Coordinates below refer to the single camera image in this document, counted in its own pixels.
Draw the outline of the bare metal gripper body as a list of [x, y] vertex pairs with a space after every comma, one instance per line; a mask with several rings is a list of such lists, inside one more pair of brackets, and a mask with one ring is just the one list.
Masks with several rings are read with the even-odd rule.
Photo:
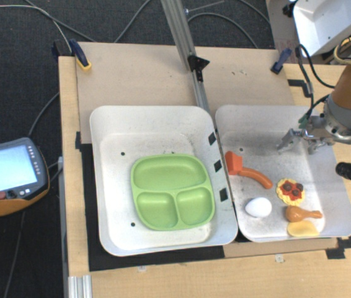
[[312, 142], [351, 144], [351, 128], [331, 115], [311, 115], [301, 118], [303, 138]]

